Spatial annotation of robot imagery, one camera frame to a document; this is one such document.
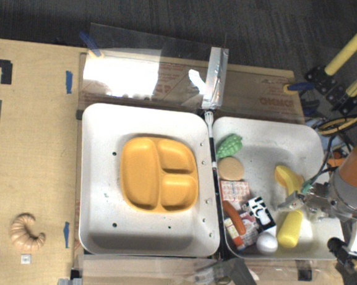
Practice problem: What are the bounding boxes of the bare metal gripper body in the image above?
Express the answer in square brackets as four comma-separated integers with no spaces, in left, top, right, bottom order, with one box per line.
[301,180,340,221]

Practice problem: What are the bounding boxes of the yellow banana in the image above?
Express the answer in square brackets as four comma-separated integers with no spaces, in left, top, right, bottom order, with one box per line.
[272,164,307,197]

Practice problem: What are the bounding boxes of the yellow cylinder bottle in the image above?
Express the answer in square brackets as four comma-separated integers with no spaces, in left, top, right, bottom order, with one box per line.
[275,208,305,250]

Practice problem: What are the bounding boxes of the black and white carton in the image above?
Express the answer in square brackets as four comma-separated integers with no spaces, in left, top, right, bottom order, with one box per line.
[239,194,280,236]

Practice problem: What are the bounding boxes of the white egg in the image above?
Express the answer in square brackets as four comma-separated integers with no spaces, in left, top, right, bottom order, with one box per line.
[254,231,280,257]

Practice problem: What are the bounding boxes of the pink and white packet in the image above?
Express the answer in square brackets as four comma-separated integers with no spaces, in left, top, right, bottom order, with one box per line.
[237,210,262,246]

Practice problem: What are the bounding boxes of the pink and white carton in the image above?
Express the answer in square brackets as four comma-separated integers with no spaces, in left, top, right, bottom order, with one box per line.
[217,179,252,208]

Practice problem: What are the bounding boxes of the red sausage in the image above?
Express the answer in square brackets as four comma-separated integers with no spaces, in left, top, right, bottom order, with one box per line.
[218,199,249,237]

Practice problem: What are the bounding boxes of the white plastic tray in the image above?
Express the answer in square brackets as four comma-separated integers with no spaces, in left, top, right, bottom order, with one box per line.
[69,101,233,265]
[201,114,355,267]

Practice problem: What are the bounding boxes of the orange and white packet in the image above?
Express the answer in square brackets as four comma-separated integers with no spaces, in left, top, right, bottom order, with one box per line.
[221,216,249,253]

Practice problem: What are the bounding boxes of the tan round biscuit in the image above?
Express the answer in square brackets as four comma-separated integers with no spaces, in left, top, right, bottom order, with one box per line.
[215,155,246,183]

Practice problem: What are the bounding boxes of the green grapes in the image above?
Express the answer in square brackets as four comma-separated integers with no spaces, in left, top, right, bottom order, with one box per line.
[214,132,244,162]

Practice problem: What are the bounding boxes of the orange divided plate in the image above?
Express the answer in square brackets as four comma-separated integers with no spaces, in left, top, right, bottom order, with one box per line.
[116,134,204,217]

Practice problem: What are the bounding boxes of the tan croissant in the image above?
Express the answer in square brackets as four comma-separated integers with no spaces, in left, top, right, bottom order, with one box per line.
[7,211,49,256]

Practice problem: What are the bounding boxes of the black cylinder on white bracket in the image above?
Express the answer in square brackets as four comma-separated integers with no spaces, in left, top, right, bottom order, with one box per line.
[324,216,357,273]

